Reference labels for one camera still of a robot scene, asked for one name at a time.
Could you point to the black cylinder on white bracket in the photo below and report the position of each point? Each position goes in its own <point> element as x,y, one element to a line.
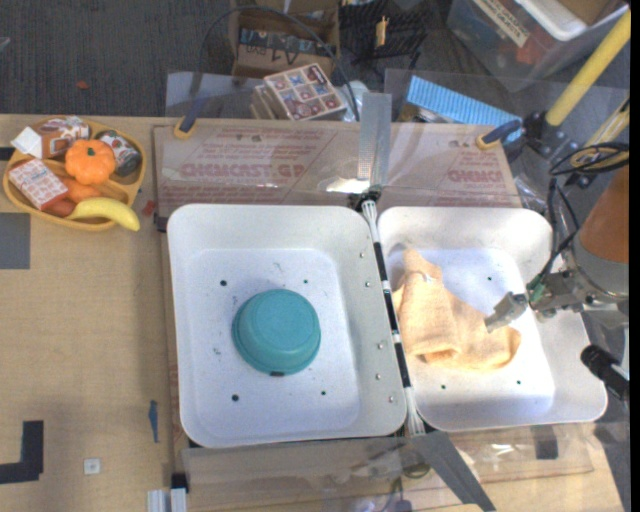
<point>602,367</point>

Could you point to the yellow banana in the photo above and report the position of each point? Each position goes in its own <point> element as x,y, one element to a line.
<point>107,209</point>

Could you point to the small red and white can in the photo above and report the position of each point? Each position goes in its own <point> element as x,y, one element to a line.
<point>120,150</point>

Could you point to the pale orange cloth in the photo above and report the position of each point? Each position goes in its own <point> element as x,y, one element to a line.
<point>435,320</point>

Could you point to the brown and white packet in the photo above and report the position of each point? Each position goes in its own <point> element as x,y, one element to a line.
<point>62,136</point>

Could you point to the brown cardboard board red print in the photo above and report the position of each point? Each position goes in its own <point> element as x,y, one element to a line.
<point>260,165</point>

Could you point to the orange toy pumpkin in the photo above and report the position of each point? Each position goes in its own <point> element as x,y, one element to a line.
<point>90,161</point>

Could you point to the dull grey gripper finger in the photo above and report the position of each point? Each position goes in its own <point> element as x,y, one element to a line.
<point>506,311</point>

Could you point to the white cube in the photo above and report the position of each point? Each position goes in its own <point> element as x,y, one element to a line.
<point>27,141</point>

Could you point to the teal bowl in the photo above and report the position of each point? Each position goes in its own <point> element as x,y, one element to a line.
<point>277,330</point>

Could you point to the orange carrot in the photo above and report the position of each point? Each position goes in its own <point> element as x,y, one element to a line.
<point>82,191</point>

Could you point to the yellow divided plate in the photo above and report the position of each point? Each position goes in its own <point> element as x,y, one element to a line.
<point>120,192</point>

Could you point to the white plastic tray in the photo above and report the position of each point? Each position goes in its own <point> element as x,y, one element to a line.
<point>500,400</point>
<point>210,320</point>

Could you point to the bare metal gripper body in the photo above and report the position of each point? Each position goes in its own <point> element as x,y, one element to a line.
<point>565,292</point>

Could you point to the red sausage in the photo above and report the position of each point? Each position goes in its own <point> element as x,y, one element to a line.
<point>60,207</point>

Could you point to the red and white carton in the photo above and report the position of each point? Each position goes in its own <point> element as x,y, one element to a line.
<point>37,184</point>

